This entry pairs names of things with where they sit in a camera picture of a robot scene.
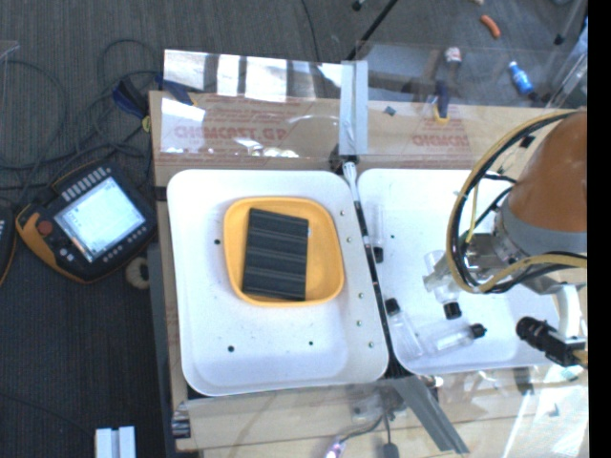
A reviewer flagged yellow plate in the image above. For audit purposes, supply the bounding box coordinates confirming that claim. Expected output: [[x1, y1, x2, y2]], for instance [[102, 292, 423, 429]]
[[222, 197, 346, 308]]

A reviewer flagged orange toy sausage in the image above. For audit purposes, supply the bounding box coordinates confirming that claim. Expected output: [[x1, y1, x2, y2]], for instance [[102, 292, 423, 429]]
[[479, 14, 502, 40]]

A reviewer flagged black cylinder on white bracket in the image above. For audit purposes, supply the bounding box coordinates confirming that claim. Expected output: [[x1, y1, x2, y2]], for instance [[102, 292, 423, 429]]
[[515, 281, 588, 368]]

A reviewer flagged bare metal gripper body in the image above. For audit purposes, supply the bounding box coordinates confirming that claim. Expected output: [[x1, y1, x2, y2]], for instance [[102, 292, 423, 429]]
[[463, 231, 522, 276]]

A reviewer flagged blue bottle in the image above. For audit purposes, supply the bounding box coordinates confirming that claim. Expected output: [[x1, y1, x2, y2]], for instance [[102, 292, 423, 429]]
[[507, 60, 536, 96]]

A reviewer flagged black striped rectangular pad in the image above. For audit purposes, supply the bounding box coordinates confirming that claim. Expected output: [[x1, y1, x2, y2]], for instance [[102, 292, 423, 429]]
[[241, 207, 310, 302]]

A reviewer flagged white plastic tray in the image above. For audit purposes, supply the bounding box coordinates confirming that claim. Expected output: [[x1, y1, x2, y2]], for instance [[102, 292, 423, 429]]
[[165, 168, 390, 398], [356, 167, 577, 377]]

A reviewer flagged clear plastic bottle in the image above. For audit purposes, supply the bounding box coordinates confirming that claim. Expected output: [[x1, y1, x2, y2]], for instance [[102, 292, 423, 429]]
[[384, 298, 425, 358], [370, 202, 386, 264], [422, 249, 464, 322], [432, 323, 488, 353]]

